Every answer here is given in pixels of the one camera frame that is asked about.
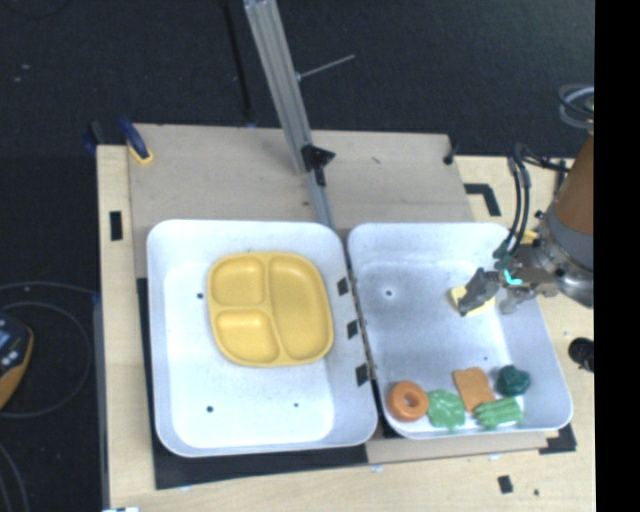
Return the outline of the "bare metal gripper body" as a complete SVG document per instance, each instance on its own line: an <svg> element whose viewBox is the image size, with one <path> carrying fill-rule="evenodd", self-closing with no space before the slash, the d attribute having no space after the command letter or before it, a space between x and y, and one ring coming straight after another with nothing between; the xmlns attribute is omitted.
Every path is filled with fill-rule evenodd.
<svg viewBox="0 0 640 512"><path fill-rule="evenodd" d="M581 306L594 306L593 271L553 245L521 245L499 275L506 289L530 288L546 298L562 294Z"/></svg>

